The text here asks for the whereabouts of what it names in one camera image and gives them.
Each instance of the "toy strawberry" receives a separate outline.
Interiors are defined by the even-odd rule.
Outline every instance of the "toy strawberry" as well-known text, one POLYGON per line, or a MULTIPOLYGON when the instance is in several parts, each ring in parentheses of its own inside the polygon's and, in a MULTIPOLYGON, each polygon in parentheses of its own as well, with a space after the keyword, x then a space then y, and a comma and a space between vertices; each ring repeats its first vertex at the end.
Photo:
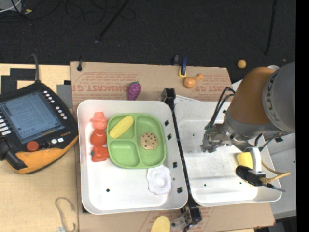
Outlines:
POLYGON ((141 85, 139 84, 139 82, 136 81, 131 83, 127 91, 127 99, 129 101, 135 101, 140 92, 141 92, 141 85))

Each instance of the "green divided plate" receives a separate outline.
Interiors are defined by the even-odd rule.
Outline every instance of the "green divided plate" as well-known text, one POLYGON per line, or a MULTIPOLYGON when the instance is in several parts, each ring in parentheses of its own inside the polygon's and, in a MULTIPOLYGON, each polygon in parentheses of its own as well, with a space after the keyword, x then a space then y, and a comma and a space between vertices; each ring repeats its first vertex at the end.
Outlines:
POLYGON ((107 148, 114 164, 122 168, 141 169, 161 165, 166 158, 166 143, 160 122, 153 116, 141 113, 118 114, 107 123, 107 148), (120 137, 114 139, 109 135, 112 128, 124 117, 132 116, 133 125, 120 137), (158 144, 154 149, 144 149, 140 137, 150 132, 156 135, 158 144))

